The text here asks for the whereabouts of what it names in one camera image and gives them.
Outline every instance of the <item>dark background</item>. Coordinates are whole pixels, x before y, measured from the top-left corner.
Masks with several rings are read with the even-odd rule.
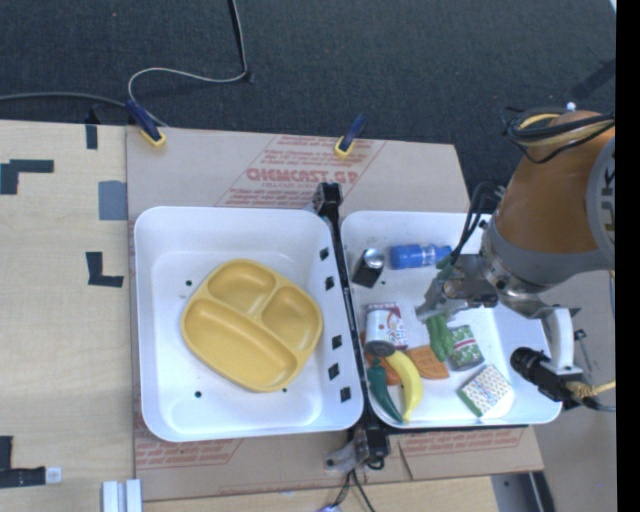
[[[124,102],[137,71],[242,70],[227,0],[0,1],[0,96],[73,91]],[[609,0],[237,0],[253,82],[147,74],[139,102],[174,127],[454,144],[467,188],[506,185],[521,153],[505,107],[609,112]],[[83,123],[95,101],[0,101],[0,118]],[[117,107],[96,109],[125,124]]]

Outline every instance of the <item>cardboard sheet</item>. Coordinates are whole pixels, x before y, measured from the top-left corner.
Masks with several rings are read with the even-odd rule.
[[[154,206],[303,208],[318,183],[341,184],[342,215],[358,210],[461,212],[468,205],[455,149],[448,145],[358,140],[351,156],[336,139],[164,129],[156,149],[127,132],[132,343],[137,364],[133,226]],[[134,390],[139,378],[134,371]],[[324,454],[346,433],[173,444],[153,436],[135,410],[136,477],[145,500],[335,487]],[[489,475],[542,468],[531,428],[427,432],[391,437],[383,470],[368,483]]]

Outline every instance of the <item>can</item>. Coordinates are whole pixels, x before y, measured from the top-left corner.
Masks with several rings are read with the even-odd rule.
[[[468,325],[451,329],[454,345],[449,360],[454,370],[463,371],[478,366],[484,361],[478,342]]]
[[[351,282],[373,288],[384,268],[384,254],[375,248],[365,249],[351,278]]]
[[[365,347],[368,343],[376,342],[378,345],[391,344],[395,350],[408,348],[407,333],[397,304],[369,304],[366,312]]]

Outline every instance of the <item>yellow banana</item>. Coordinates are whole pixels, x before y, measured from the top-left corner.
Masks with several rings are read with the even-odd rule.
[[[404,352],[396,350],[386,358],[387,363],[398,373],[404,391],[404,413],[402,421],[409,422],[413,410],[422,402],[422,380],[416,365]]]

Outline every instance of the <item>blue clamp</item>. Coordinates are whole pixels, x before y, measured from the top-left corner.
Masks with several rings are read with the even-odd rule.
[[[365,115],[360,114],[356,117],[356,120],[353,122],[347,133],[338,139],[338,142],[336,142],[336,145],[333,148],[333,152],[337,157],[347,158],[349,156],[353,149],[355,139],[357,139],[364,131],[365,122]]]
[[[138,105],[135,101],[129,100],[125,103],[127,112],[136,120],[136,123],[140,125],[140,135],[149,142],[153,147],[159,148],[167,140],[166,136],[158,130],[158,127],[153,122],[149,114],[145,109]]]

